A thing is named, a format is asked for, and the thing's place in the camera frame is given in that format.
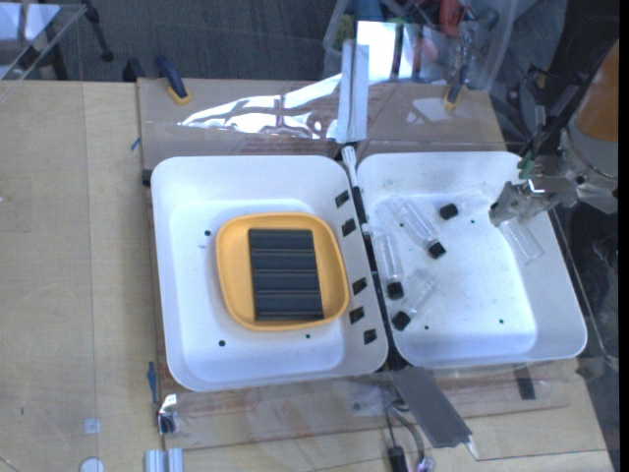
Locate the black ribbed block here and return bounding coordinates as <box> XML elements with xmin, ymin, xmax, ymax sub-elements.
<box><xmin>247</xmin><ymin>228</ymin><xmax>326</xmax><ymax>323</ymax></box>

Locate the clear plastic bottle black cap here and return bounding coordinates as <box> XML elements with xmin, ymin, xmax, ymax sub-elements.
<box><xmin>399</xmin><ymin>201</ymin><xmax>448</xmax><ymax>261</ymax></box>
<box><xmin>390</xmin><ymin>266</ymin><xmax>437</xmax><ymax>332</ymax></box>
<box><xmin>437</xmin><ymin>188</ymin><xmax>492</xmax><ymax>222</ymax></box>
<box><xmin>376</xmin><ymin>232</ymin><xmax>406</xmax><ymax>301</ymax></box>

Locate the yellow plate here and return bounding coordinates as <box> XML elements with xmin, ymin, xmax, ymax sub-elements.
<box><xmin>214</xmin><ymin>211</ymin><xmax>351</xmax><ymax>333</ymax></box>

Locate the white plastic tray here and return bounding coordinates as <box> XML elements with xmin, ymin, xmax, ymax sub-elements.
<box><xmin>148</xmin><ymin>153</ymin><xmax>391</xmax><ymax>393</ymax></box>
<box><xmin>354</xmin><ymin>150</ymin><xmax>590</xmax><ymax>371</ymax></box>

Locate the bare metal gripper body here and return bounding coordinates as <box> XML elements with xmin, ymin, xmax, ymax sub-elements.
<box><xmin>526</xmin><ymin>172</ymin><xmax>584</xmax><ymax>211</ymax></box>

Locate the clear plastic storage bin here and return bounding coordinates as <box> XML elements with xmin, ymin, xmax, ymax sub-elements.
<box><xmin>321</xmin><ymin>0</ymin><xmax>523</xmax><ymax>93</ymax></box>

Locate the black block with thin wires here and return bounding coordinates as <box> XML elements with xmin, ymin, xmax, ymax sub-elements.
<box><xmin>386</xmin><ymin>443</ymin><xmax>410</xmax><ymax>472</ymax></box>

